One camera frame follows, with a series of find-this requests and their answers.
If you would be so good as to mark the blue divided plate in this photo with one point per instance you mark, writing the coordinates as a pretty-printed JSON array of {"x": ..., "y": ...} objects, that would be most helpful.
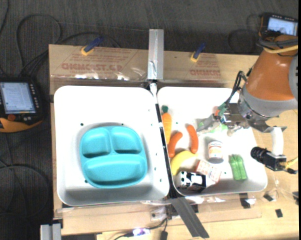
[{"x": 113, "y": 159}]

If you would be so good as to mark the yellow banana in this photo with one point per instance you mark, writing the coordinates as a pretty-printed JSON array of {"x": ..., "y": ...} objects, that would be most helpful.
[{"x": 180, "y": 159}]

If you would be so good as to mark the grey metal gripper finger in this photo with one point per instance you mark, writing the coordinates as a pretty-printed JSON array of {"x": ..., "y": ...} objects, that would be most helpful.
[
  {"x": 206, "y": 120},
  {"x": 208, "y": 129}
]

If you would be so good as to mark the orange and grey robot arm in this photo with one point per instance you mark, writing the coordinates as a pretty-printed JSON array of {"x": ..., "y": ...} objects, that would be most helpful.
[{"x": 268, "y": 76}]

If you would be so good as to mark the brown cardboard board, red print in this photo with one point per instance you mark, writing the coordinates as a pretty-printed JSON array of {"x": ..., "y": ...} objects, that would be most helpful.
[{"x": 103, "y": 64}]

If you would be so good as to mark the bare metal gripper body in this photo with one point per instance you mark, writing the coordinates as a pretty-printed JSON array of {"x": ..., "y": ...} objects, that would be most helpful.
[{"x": 236, "y": 115}]

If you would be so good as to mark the white plastic tray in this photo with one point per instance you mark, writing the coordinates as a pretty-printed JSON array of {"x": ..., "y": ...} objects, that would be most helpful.
[
  {"x": 103, "y": 104},
  {"x": 250, "y": 164}
]

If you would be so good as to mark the black cylinder on white bracket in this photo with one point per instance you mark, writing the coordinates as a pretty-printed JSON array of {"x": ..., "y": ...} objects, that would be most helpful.
[{"x": 269, "y": 157}]

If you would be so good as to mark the orange and white carton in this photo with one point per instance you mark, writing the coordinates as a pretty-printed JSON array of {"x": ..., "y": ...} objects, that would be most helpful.
[{"x": 209, "y": 171}]

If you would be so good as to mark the pale green toy food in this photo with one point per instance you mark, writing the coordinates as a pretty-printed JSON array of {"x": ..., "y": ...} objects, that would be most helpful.
[{"x": 223, "y": 127}]

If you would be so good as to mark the orange carrot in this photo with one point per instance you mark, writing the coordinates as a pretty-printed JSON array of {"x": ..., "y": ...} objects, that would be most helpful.
[{"x": 166, "y": 125}]

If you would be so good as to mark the black and white carton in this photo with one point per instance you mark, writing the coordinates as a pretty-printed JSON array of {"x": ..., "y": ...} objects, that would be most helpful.
[{"x": 191, "y": 181}]

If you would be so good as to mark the orange sausage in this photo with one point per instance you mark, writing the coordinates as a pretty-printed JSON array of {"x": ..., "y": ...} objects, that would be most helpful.
[
  {"x": 193, "y": 139},
  {"x": 174, "y": 144}
]

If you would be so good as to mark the green asparagus bundle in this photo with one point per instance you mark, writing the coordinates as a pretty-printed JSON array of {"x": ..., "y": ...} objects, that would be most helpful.
[{"x": 237, "y": 167}]

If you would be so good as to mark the white and orange can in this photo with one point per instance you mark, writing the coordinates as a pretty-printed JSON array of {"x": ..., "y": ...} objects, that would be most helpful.
[{"x": 215, "y": 151}]

